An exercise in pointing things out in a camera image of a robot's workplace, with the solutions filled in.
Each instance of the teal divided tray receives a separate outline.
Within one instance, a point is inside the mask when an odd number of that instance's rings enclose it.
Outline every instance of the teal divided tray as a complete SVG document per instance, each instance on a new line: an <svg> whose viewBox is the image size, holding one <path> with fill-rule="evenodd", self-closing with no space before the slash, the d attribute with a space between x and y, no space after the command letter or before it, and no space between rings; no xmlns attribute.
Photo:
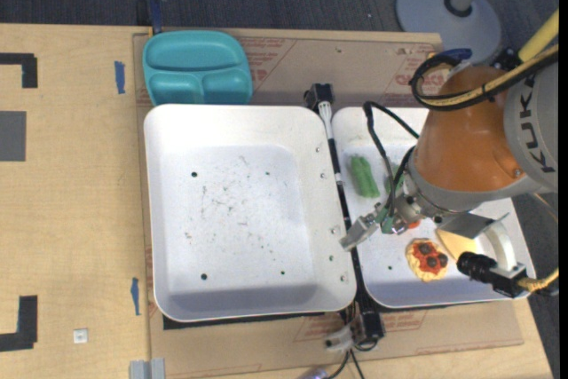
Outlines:
<svg viewBox="0 0 568 379"><path fill-rule="evenodd" d="M164 32L148 40L142 60L146 88L155 106L243 105L252 97L247 56L226 33Z"/></svg>

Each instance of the cardboard box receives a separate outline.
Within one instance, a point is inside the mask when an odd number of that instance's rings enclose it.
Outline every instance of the cardboard box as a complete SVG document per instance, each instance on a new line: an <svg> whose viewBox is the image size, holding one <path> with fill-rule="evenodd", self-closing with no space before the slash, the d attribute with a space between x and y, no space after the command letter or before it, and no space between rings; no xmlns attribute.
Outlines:
<svg viewBox="0 0 568 379"><path fill-rule="evenodd" d="M434 51L438 36L226 29L247 53L255 82L252 104L301 105L313 83L332 83L335 109L371 98L390 107L415 107L408 80ZM143 121L152 108L144 84L142 51L148 36L134 37L139 151L146 237L146 276L153 358L165 358L168 376L198 378L313 367L341 361L324 338L343 326L338 314L285 320L165 328L154 302ZM438 88L443 73L430 77ZM389 312L379 348L358 359L389 359L467 351L523 342L510 302Z"/></svg>

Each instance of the toy pizza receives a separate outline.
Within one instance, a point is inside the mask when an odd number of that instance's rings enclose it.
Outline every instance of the toy pizza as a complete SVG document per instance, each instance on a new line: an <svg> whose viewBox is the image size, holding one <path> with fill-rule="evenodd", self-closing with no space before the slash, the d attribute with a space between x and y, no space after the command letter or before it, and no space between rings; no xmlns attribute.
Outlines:
<svg viewBox="0 0 568 379"><path fill-rule="evenodd" d="M447 255L428 239L414 239L406 247L406 260L414 274L424 282L441 280L447 272Z"/></svg>

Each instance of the yellow pole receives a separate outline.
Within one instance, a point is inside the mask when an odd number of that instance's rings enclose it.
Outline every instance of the yellow pole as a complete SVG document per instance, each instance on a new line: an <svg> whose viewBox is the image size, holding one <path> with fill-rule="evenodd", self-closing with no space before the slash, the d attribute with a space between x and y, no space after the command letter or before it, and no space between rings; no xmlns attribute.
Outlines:
<svg viewBox="0 0 568 379"><path fill-rule="evenodd" d="M552 16L548 18L538 32L518 52L518 57L523 62L537 55L558 35L559 10L552 13Z"/></svg>

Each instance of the black corner marker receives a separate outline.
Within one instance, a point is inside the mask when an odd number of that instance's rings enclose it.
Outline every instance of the black corner marker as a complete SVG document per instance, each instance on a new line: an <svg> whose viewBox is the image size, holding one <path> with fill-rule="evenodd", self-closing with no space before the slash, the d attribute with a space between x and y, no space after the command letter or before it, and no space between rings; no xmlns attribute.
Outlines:
<svg viewBox="0 0 568 379"><path fill-rule="evenodd" d="M34 54L0 52L0 65L21 65L22 89L37 89L37 57Z"/></svg>
<svg viewBox="0 0 568 379"><path fill-rule="evenodd" d="M14 333L0 334L0 352L33 349L37 342L37 296L21 296L18 326Z"/></svg>

